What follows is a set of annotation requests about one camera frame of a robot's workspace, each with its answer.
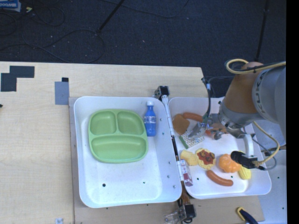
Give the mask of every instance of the sausage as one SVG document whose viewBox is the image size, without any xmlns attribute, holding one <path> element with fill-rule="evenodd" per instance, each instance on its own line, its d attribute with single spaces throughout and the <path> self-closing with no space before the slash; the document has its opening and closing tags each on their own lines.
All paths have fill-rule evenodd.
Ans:
<svg viewBox="0 0 299 224">
<path fill-rule="evenodd" d="M 206 172 L 206 175 L 215 183 L 222 185 L 222 186 L 232 186 L 234 184 L 233 180 L 230 179 L 224 179 L 222 177 L 219 177 L 216 173 L 214 173 L 212 170 L 208 170 Z"/>
<path fill-rule="evenodd" d="M 183 117 L 185 119 L 192 119 L 192 120 L 196 120 L 198 122 L 202 122 L 203 121 L 203 118 L 202 118 L 201 115 L 195 114 L 195 113 L 191 113 L 191 112 L 185 112 L 185 113 L 183 113 Z"/>
</svg>

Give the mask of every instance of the green plate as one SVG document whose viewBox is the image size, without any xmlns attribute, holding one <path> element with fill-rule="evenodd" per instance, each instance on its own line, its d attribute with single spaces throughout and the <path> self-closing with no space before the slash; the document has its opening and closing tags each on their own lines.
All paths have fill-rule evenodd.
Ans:
<svg viewBox="0 0 299 224">
<path fill-rule="evenodd" d="M 149 143 L 140 115 L 122 109 L 93 113 L 88 124 L 89 146 L 100 162 L 139 161 L 148 152 Z"/>
</svg>

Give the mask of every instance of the yellow cable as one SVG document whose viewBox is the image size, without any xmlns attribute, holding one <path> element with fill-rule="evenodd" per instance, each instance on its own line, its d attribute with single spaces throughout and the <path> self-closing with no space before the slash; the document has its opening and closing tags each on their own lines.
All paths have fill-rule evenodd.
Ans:
<svg viewBox="0 0 299 224">
<path fill-rule="evenodd" d="M 269 157 L 267 157 L 266 159 L 264 159 L 263 161 L 253 161 L 253 163 L 255 164 L 255 166 L 260 166 L 260 165 L 262 165 L 263 163 L 265 163 L 266 161 L 268 161 L 269 159 L 271 159 L 271 158 L 273 158 L 276 154 L 277 154 L 277 152 L 279 151 L 279 149 L 280 149 L 280 144 L 278 143 L 278 141 L 275 139 L 275 138 L 273 138 L 271 135 L 269 135 L 266 131 L 264 131 L 255 121 L 253 121 L 253 123 L 255 124 L 255 126 L 260 130 L 260 131 L 262 131 L 265 135 L 267 135 L 270 139 L 272 139 L 275 143 L 276 143 L 276 145 L 277 145 L 277 147 L 276 147 L 276 150 L 269 156 Z"/>
<path fill-rule="evenodd" d="M 234 63 L 234 62 L 244 62 L 245 64 L 247 64 L 249 62 L 246 61 L 246 60 L 243 60 L 243 59 L 233 59 L 233 60 L 230 60 L 229 62 L 226 63 L 226 69 L 230 73 L 238 74 L 238 75 L 247 74 L 247 73 L 254 73 L 254 72 L 257 72 L 257 71 L 260 71 L 260 70 L 266 70 L 266 69 L 270 69 L 270 68 L 275 68 L 275 67 L 278 67 L 278 66 L 286 65 L 286 62 L 279 62 L 279 63 L 273 64 L 273 65 L 269 65 L 269 66 L 266 66 L 266 67 L 260 67 L 260 68 L 256 67 L 254 70 L 240 70 L 240 71 L 236 71 L 236 70 L 233 70 L 233 69 L 231 69 L 229 67 L 229 65 L 231 63 Z"/>
</svg>

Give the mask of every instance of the bottle label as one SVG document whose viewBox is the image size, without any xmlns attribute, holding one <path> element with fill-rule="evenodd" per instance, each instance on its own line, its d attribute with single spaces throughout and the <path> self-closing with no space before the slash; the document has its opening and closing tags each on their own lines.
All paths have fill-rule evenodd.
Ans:
<svg viewBox="0 0 299 224">
<path fill-rule="evenodd" d="M 144 122 L 155 124 L 156 123 L 156 117 L 155 116 L 144 116 Z"/>
</svg>

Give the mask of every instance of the pumpkin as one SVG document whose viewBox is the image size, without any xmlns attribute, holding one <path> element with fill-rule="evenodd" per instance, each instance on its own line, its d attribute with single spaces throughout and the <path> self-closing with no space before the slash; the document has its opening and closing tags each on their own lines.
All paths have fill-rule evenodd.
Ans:
<svg viewBox="0 0 299 224">
<path fill-rule="evenodd" d="M 226 173 L 234 173 L 241 169 L 241 164 L 232 160 L 229 154 L 223 154 L 219 158 L 218 165 Z"/>
</svg>

